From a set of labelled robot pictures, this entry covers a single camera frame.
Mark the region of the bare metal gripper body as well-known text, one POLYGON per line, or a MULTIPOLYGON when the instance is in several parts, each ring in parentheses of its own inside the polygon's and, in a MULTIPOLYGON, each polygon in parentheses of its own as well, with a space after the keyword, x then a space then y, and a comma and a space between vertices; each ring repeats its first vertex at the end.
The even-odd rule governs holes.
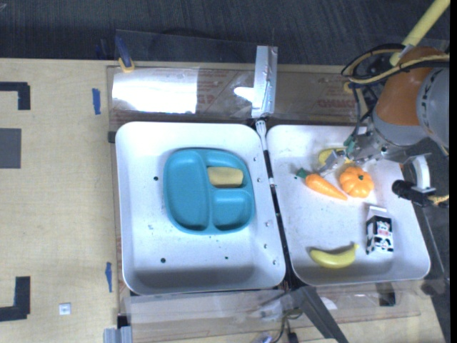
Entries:
POLYGON ((416 157, 426 153, 412 146, 399 146, 385 139, 375 130, 351 135, 346 140, 346 151, 357 161, 365 164, 370 161, 389 160, 399 164, 408 164, 416 157))

